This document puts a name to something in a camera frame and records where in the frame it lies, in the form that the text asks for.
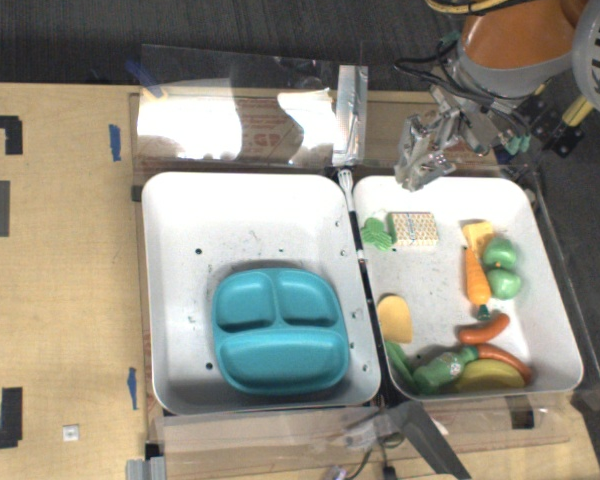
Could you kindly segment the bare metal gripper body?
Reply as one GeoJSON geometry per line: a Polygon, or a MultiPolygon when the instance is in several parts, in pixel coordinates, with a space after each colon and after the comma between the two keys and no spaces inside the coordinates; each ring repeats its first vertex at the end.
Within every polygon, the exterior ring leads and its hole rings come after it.
{"type": "Polygon", "coordinates": [[[431,127],[439,150],[464,144],[477,155],[486,155],[513,138],[513,118],[493,107],[495,100],[453,78],[449,65],[437,66],[430,93],[438,104],[431,127]]]}

